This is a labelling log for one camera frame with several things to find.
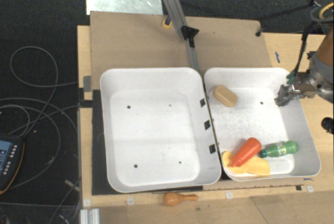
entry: black clamp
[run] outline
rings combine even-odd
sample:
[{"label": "black clamp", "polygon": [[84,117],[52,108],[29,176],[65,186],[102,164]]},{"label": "black clamp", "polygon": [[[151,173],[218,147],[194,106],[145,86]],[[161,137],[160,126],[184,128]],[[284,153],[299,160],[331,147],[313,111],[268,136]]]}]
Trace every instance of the black clamp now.
[{"label": "black clamp", "polygon": [[194,48],[195,47],[195,42],[194,42],[194,37],[197,35],[199,32],[198,29],[189,27],[189,26],[182,26],[181,27],[181,33],[183,35],[184,40],[188,40],[190,47]]}]

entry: black carpet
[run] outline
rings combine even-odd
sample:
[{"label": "black carpet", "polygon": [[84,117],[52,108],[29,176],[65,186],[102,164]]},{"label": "black carpet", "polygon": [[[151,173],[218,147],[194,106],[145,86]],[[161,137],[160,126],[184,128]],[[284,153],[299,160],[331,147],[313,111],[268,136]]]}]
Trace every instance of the black carpet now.
[{"label": "black carpet", "polygon": [[[265,32],[300,32],[310,22],[309,0],[180,0],[189,16],[227,17],[260,20]],[[326,5],[332,0],[317,0]],[[89,24],[85,0],[0,0],[0,99],[34,98],[47,101],[53,88],[36,88],[14,78],[9,65],[11,55],[19,48],[37,46],[49,51],[58,64],[59,84],[77,81],[76,27]],[[27,49],[13,59],[13,68],[24,80],[36,85],[53,85],[55,67],[50,57],[39,50]],[[0,101],[43,109],[36,101]],[[78,104],[76,85],[57,87],[52,104],[65,108]],[[0,110],[0,133],[8,133],[26,121],[20,110]],[[38,112],[31,113],[32,119]],[[76,109],[67,111],[76,123]],[[77,133],[62,114],[52,116],[61,133],[59,155],[50,168],[35,180],[9,189],[0,203],[59,205],[70,186],[78,180]],[[26,139],[26,153],[13,185],[37,175],[52,162],[58,148],[56,127],[40,120]],[[72,191],[64,205],[74,206],[78,193]],[[58,217],[55,223],[61,222]]]}]

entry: orange wooden object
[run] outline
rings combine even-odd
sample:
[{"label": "orange wooden object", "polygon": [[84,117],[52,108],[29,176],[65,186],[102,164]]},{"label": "orange wooden object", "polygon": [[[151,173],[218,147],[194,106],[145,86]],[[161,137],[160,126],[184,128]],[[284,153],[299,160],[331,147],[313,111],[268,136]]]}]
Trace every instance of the orange wooden object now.
[{"label": "orange wooden object", "polygon": [[241,146],[239,151],[232,158],[231,167],[240,167],[255,154],[258,154],[262,150],[261,143],[256,138],[249,138]]},{"label": "orange wooden object", "polygon": [[165,193],[163,195],[163,203],[168,206],[174,206],[184,201],[197,201],[195,194],[183,195],[179,193]]}]

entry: metal hinge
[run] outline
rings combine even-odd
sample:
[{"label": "metal hinge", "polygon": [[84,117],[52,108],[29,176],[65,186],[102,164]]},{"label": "metal hinge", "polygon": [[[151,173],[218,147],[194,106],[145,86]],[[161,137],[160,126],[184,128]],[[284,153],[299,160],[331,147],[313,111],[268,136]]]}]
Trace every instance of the metal hinge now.
[{"label": "metal hinge", "polygon": [[99,209],[82,209],[80,211],[80,224],[100,224]]}]

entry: blue mark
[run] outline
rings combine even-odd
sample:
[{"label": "blue mark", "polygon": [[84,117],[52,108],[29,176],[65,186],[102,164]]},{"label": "blue mark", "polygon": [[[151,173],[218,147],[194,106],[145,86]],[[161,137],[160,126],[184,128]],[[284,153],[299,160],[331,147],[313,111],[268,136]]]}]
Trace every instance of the blue mark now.
[{"label": "blue mark", "polygon": [[276,51],[275,51],[275,55],[276,55],[277,62],[280,63],[279,55],[278,55],[278,53]]}]

